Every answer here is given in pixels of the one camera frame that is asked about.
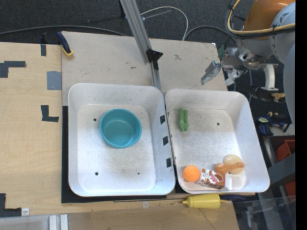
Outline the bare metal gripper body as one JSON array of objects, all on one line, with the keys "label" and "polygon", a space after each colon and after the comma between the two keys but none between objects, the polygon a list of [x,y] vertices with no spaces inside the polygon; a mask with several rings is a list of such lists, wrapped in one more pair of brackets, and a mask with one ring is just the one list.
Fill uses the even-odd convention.
[{"label": "bare metal gripper body", "polygon": [[258,70],[266,57],[257,56],[245,47],[227,47],[221,57],[220,64],[225,69],[247,69]]}]

